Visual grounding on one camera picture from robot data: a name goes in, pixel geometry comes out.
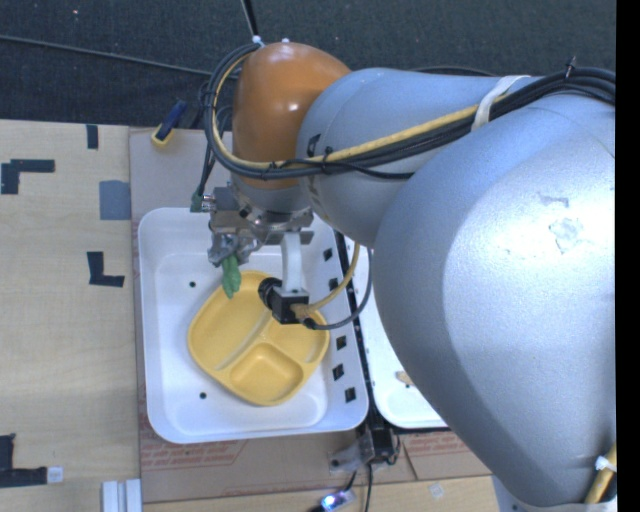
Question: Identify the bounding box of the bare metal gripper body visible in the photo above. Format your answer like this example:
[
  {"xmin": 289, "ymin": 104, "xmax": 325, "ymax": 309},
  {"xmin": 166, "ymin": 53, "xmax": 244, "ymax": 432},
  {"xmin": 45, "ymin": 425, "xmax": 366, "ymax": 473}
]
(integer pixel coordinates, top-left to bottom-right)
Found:
[{"xmin": 208, "ymin": 185, "xmax": 316, "ymax": 250}]

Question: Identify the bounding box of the green toy pea pod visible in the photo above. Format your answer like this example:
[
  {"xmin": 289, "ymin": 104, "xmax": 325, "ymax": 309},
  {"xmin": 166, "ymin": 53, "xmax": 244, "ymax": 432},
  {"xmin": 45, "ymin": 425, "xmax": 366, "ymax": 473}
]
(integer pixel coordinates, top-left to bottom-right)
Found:
[{"xmin": 221, "ymin": 253, "xmax": 243, "ymax": 300}]

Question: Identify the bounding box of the yellow divided plate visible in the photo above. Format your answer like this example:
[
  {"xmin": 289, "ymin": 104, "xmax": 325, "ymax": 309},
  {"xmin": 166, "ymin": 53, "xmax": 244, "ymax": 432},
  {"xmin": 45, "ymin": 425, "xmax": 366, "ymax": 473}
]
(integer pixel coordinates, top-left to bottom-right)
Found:
[{"xmin": 186, "ymin": 270, "xmax": 332, "ymax": 408}]

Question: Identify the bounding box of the white plastic tray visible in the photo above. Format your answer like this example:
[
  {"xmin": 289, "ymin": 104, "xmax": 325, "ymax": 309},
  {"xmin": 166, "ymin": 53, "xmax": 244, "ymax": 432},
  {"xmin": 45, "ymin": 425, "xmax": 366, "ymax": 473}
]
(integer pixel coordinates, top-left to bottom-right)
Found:
[
  {"xmin": 137, "ymin": 206, "xmax": 371, "ymax": 445},
  {"xmin": 356, "ymin": 238, "xmax": 450, "ymax": 430}
]

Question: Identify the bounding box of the black cylinder on white bracket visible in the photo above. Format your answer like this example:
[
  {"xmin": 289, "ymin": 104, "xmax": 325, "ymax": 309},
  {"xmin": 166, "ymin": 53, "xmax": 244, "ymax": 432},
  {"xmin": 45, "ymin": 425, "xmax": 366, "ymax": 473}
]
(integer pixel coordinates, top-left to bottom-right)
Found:
[{"xmin": 257, "ymin": 231, "xmax": 312, "ymax": 326}]

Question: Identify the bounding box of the black block with wires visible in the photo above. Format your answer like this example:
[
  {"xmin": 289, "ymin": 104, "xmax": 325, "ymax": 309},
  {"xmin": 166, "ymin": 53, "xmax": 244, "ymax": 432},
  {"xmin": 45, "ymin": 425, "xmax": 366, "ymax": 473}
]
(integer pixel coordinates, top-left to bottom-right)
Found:
[{"xmin": 327, "ymin": 424, "xmax": 402, "ymax": 475}]

